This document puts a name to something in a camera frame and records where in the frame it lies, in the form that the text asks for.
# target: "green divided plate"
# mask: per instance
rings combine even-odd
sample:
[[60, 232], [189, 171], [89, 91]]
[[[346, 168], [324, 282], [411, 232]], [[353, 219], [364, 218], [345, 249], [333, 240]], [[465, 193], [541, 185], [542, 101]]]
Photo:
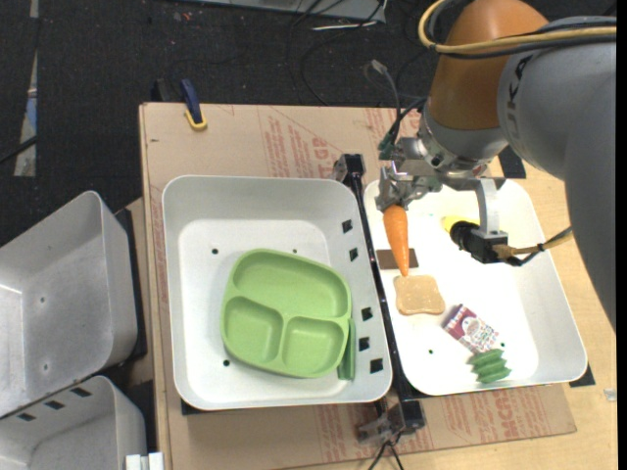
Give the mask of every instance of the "green divided plate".
[[231, 269], [220, 333], [226, 349], [250, 365], [316, 378], [342, 361], [351, 306], [347, 282], [330, 266], [256, 249]]

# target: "toy carrot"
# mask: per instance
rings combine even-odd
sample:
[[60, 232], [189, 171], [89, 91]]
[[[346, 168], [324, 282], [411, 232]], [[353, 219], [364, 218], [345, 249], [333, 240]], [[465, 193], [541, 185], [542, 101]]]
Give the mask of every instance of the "toy carrot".
[[408, 214], [402, 206], [395, 204], [383, 212], [383, 224], [396, 265], [401, 275], [407, 277], [410, 272]]

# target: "cardboard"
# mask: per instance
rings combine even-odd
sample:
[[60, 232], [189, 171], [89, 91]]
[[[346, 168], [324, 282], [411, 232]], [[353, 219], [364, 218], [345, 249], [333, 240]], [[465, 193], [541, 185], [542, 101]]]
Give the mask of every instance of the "cardboard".
[[[371, 404], [183, 414], [172, 379], [161, 196], [166, 184], [183, 174], [328, 177], [343, 153], [363, 155], [365, 180], [369, 182], [378, 178], [376, 145], [392, 124], [394, 111], [203, 105], [208, 128], [195, 131], [187, 123], [184, 110], [182, 104], [150, 103], [139, 111], [157, 437], [167, 468], [265, 470], [372, 458], [378, 447], [360, 445], [356, 436], [358, 426], [376, 418]], [[418, 114], [407, 116], [401, 135], [414, 134], [418, 122]], [[491, 170], [500, 172], [494, 165]], [[607, 378], [615, 381], [615, 375]], [[394, 402], [393, 392], [388, 401]], [[401, 438], [397, 445], [400, 454], [577, 431], [561, 385], [427, 398], [421, 403], [427, 426]], [[612, 433], [611, 423], [609, 428], [603, 425], [601, 432], [587, 432], [587, 436], [602, 438], [608, 433]], [[609, 461], [616, 454], [615, 448], [610, 441]], [[443, 461], [451, 461], [447, 452], [442, 454]], [[526, 468], [520, 457], [505, 461], [511, 468], [521, 464], [515, 467]], [[464, 464], [462, 457], [456, 468], [466, 468]]]

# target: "blue and yellow clamp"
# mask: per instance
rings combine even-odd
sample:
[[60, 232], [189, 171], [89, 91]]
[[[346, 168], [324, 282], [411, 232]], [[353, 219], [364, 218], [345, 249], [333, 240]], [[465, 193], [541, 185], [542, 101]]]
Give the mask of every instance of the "blue and yellow clamp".
[[187, 110], [185, 110], [185, 116], [187, 121], [194, 130], [204, 130], [207, 128], [207, 121], [205, 116], [200, 111], [200, 102], [198, 101], [198, 95], [196, 89], [192, 85], [189, 78], [183, 78], [180, 81], [180, 90], [183, 93]]

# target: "table surface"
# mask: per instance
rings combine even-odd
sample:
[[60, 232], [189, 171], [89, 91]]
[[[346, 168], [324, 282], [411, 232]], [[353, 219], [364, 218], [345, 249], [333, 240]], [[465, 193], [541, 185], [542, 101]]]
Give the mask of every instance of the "table surface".
[[[230, 110], [228, 106], [220, 106], [225, 112], [234, 116], [237, 111]], [[336, 108], [302, 108], [300, 113], [308, 115], [311, 119], [317, 119], [320, 126], [332, 123], [334, 119], [342, 116], [342, 110], [352, 109]], [[374, 109], [381, 115], [389, 116], [390, 110]], [[184, 117], [172, 119], [172, 104], [149, 103], [140, 107], [140, 139], [142, 146], [142, 169], [144, 176], [144, 208], [145, 218], [150, 215], [151, 204], [146, 200], [151, 187], [155, 186], [153, 176], [154, 169], [148, 165], [148, 155], [151, 144], [171, 143], [173, 151], [167, 158], [160, 161], [152, 161], [152, 166], [168, 167], [174, 169], [188, 169], [187, 173], [201, 174], [230, 174], [230, 175], [272, 175], [276, 167], [256, 167], [253, 151], [247, 152], [246, 141], [238, 140], [237, 146], [228, 148], [236, 158], [227, 159], [224, 155], [207, 155], [205, 161], [194, 164], [198, 159], [192, 158], [192, 153], [205, 151], [199, 146], [195, 149], [193, 143], [184, 142], [174, 144], [181, 132], [187, 135], [189, 127], [185, 127]], [[227, 137], [229, 127], [232, 131], [244, 132], [237, 120], [234, 125], [226, 124], [220, 136]], [[357, 127], [356, 131], [364, 134], [363, 147], [359, 148], [352, 143], [350, 148], [339, 148], [343, 153], [372, 154], [372, 136], [368, 137], [371, 126]], [[327, 141], [333, 144], [331, 136]], [[369, 165], [378, 165], [366, 160], [366, 168]], [[561, 231], [564, 225], [569, 224], [568, 211], [565, 202], [564, 186], [560, 181], [552, 178], [530, 165], [525, 165], [526, 179], [516, 181], [529, 194], [538, 219], [546, 237]], [[500, 168], [491, 165], [494, 174], [499, 174]], [[370, 175], [370, 179], [376, 178], [376, 173]], [[152, 226], [150, 221], [146, 223], [148, 260], [148, 280], [146, 284], [150, 288], [150, 294], [158, 293], [156, 268], [154, 266], [155, 246], [152, 245]], [[555, 267], [559, 274], [564, 293], [568, 298], [573, 315], [577, 322], [582, 341], [586, 348], [589, 363], [594, 375], [595, 384], [570, 388], [564, 386], [565, 395], [573, 415], [577, 431], [573, 434], [538, 439], [527, 439], [508, 443], [491, 444], [488, 446], [468, 446], [455, 449], [442, 449], [435, 451], [403, 454], [401, 457], [403, 466], [407, 469], [452, 469], [465, 470], [476, 469], [478, 465], [485, 468], [507, 469], [589, 469], [597, 470], [613, 469], [618, 467], [617, 448], [617, 402], [615, 392], [617, 386], [616, 376], [616, 336], [608, 323], [601, 303], [599, 302], [592, 283], [587, 275], [583, 261], [579, 255], [576, 244], [568, 242], [551, 251]], [[158, 444], [160, 450], [166, 455], [167, 467], [169, 463], [170, 436], [168, 423], [168, 392], [164, 378], [164, 360], [168, 360], [170, 353], [164, 347], [159, 326], [159, 304], [151, 302], [150, 321], [152, 329], [152, 357], [154, 358], [154, 373], [156, 385], [156, 417], [158, 427]], [[366, 469], [371, 460], [353, 460], [341, 463], [316, 465], [312, 469], [327, 470], [356, 470]], [[398, 468], [394, 458], [389, 455], [384, 457], [377, 465], [381, 470]]]

